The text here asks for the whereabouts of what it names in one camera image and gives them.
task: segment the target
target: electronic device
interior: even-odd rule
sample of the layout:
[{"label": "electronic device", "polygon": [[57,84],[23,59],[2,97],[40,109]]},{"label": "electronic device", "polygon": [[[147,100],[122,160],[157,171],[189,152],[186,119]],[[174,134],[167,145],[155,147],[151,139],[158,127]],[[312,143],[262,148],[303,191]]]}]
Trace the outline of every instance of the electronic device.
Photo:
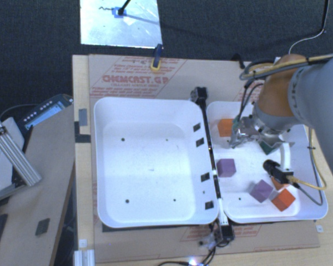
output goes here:
[{"label": "electronic device", "polygon": [[62,111],[73,103],[73,98],[66,94],[59,94],[37,105],[26,113],[18,122],[17,126],[22,135],[25,135],[31,126],[36,126],[43,120]]}]

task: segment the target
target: cube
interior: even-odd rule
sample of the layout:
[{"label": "cube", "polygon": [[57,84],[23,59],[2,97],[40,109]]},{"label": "cube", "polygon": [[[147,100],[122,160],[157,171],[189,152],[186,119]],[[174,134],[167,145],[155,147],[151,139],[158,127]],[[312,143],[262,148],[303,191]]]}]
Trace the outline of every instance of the cube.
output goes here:
[{"label": "cube", "polygon": [[233,119],[221,119],[218,124],[220,137],[230,137],[232,135]]},{"label": "cube", "polygon": [[289,208],[295,199],[287,189],[284,189],[271,201],[280,211],[283,211]]},{"label": "cube", "polygon": [[219,177],[231,177],[235,172],[235,164],[232,158],[221,158],[217,162],[217,173]]},{"label": "cube", "polygon": [[282,189],[282,188],[284,188],[284,187],[289,186],[288,184],[281,184],[281,183],[278,183],[278,182],[276,181],[276,179],[275,179],[273,176],[271,177],[271,181],[273,182],[273,185],[275,186],[275,189],[276,189],[276,190],[280,190],[280,189]]},{"label": "cube", "polygon": [[251,190],[250,195],[252,195],[260,203],[263,203],[266,199],[269,198],[273,189],[274,188],[267,184],[264,180],[261,180]]}]

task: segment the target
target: metal plate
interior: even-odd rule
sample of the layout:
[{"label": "metal plate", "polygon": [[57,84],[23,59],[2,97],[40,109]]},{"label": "metal plate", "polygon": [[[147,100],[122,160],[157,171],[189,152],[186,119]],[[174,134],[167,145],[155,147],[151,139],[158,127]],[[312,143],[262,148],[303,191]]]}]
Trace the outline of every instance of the metal plate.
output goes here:
[{"label": "metal plate", "polygon": [[162,44],[157,0],[131,0],[126,15],[113,8],[126,0],[80,0],[81,43],[119,47],[155,48]]}]

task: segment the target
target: plastic tray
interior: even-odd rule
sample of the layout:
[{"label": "plastic tray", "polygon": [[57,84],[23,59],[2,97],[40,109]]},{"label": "plastic tray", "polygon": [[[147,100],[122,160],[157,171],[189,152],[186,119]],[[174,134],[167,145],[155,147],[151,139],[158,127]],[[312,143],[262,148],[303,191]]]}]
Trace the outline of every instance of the plastic tray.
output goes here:
[{"label": "plastic tray", "polygon": [[98,214],[109,227],[208,224],[218,215],[200,108],[103,98],[94,107]]},{"label": "plastic tray", "polygon": [[[217,124],[221,119],[233,119],[239,113],[240,103],[216,101],[208,106],[207,114],[210,126],[213,151],[216,162],[221,158],[233,158],[236,173],[232,177],[220,178],[220,189],[223,197],[223,207],[226,215],[237,223],[259,223],[276,221],[295,221],[303,219],[320,219],[327,214],[328,205],[324,193],[323,205],[314,204],[302,192],[289,186],[287,189],[295,196],[292,205],[280,212],[267,199],[259,203],[249,192],[260,180],[273,185],[267,172],[263,169],[263,162],[271,159],[281,162],[279,151],[265,155],[255,141],[247,142],[232,149],[229,147],[229,137],[220,137]],[[251,114],[251,105],[244,110],[243,115]],[[294,142],[290,147],[290,164],[295,176],[304,181],[316,184],[312,169],[308,147],[308,139],[303,125],[294,126],[289,133],[284,133],[283,140]],[[304,187],[317,201],[319,192]]]}]

